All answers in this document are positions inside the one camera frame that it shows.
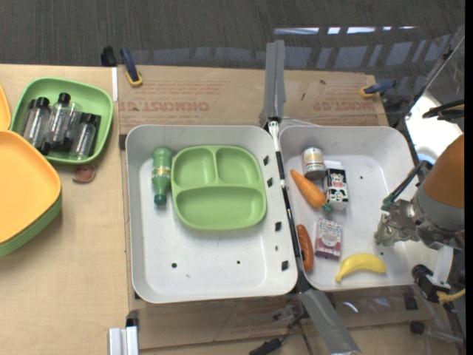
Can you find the brown cardboard board, red print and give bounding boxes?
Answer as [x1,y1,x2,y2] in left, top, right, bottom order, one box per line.
[117,64,438,351]

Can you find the orange carrot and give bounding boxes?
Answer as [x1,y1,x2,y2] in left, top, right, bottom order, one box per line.
[290,169,334,215]

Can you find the black block with thin wires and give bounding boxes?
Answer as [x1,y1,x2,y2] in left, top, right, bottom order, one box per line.
[249,337,285,355]

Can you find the green square plate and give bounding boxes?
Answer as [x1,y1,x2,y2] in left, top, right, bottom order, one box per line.
[9,76,115,165]

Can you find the yellow banana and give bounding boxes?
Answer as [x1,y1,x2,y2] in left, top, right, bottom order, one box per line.
[334,252,388,284]

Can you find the small silver can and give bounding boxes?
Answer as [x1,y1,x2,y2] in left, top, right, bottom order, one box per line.
[301,146,327,180]

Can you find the brown sausage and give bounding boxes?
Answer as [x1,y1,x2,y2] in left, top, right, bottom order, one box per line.
[296,223,315,272]

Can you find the black cylinder on white bracket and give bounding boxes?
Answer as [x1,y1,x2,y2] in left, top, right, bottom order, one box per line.
[411,247,455,303]

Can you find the thin black and white rod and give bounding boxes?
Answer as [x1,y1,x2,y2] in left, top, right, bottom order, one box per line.
[267,120,302,273]

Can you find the pink printed carton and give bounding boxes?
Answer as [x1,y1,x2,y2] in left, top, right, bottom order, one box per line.
[313,217,344,261]

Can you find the yellow plate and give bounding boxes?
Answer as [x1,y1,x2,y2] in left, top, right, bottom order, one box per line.
[0,129,63,245]
[0,83,13,131]

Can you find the white cow print carton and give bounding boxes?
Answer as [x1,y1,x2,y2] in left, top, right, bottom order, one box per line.
[322,160,350,212]

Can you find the clear plastic bottle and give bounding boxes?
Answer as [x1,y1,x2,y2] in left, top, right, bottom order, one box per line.
[67,101,84,126]
[47,92,72,146]
[69,112,98,161]
[22,96,52,150]

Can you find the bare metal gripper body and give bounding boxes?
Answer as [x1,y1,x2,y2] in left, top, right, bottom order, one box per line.
[387,198,423,242]

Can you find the green plastic bottle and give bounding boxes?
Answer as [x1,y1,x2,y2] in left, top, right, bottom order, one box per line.
[151,146,174,206]

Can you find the white plastic tray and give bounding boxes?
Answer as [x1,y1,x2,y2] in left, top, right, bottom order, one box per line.
[277,125,426,293]
[124,124,299,305]

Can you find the green divided plate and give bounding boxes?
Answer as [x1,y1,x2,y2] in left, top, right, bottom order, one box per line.
[170,144,268,231]

